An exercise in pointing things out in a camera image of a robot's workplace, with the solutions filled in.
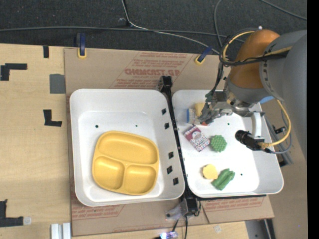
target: white tray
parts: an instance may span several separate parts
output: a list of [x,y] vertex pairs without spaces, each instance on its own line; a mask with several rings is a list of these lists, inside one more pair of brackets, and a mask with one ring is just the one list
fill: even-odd
[[[223,152],[214,152],[210,146],[198,152],[183,133],[192,125],[187,123],[187,109],[196,103],[205,102],[209,90],[180,90],[172,98],[181,151],[184,158],[187,181],[191,191],[203,198],[249,196],[275,194],[283,187],[283,178],[276,155],[262,151],[251,151],[235,139],[238,130],[252,132],[251,118],[243,118],[235,113],[215,119],[210,126],[198,128],[206,137],[221,135],[227,142]],[[261,111],[259,104],[252,111]],[[262,137],[270,142],[269,132],[262,117]],[[236,173],[227,187],[219,191],[202,175],[202,168],[207,164],[216,166],[218,172],[230,168]]]
[[[84,205],[168,200],[183,194],[185,181],[167,100],[162,93],[156,90],[80,89],[71,95],[70,112],[75,192]],[[113,130],[144,136],[157,145],[159,172],[156,185],[149,193],[126,195],[102,189],[94,182],[92,158],[96,142],[100,135]]]

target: green toy vegetable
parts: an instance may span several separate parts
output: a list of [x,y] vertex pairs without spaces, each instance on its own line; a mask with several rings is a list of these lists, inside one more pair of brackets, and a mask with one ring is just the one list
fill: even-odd
[[223,190],[226,185],[235,177],[235,172],[230,171],[229,168],[221,171],[216,180],[211,183],[216,189]]

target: blue clip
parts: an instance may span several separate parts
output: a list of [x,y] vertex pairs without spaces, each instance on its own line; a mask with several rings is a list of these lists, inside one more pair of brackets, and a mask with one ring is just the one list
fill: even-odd
[[78,41],[78,57],[79,58],[86,58],[86,51],[85,51],[85,34],[84,33],[79,33],[77,36],[77,41]]
[[195,63],[196,63],[197,65],[201,65],[202,63],[204,63],[205,57],[211,52],[212,48],[213,48],[213,47],[211,47],[211,46],[210,46],[210,47],[207,47],[201,55],[199,55],[198,57],[196,57]]

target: wooden table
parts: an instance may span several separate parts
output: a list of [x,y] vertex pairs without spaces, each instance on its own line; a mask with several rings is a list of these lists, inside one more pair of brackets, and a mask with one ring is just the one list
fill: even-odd
[[[0,228],[0,239],[50,238],[50,225],[71,222],[65,94],[50,94],[49,75],[64,75],[63,47],[0,44],[0,65],[27,63],[0,81],[0,201],[7,217],[31,225]],[[62,127],[44,126],[44,109]],[[248,239],[245,222],[189,226],[187,238]],[[177,228],[181,238],[185,227]],[[163,229],[84,236],[82,239],[153,238]]]

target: yellow plate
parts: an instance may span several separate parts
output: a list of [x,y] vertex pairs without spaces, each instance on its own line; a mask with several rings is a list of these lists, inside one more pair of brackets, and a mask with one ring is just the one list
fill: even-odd
[[144,195],[155,186],[159,170],[159,150],[149,139],[125,132],[110,131],[95,146],[92,174],[102,188]]

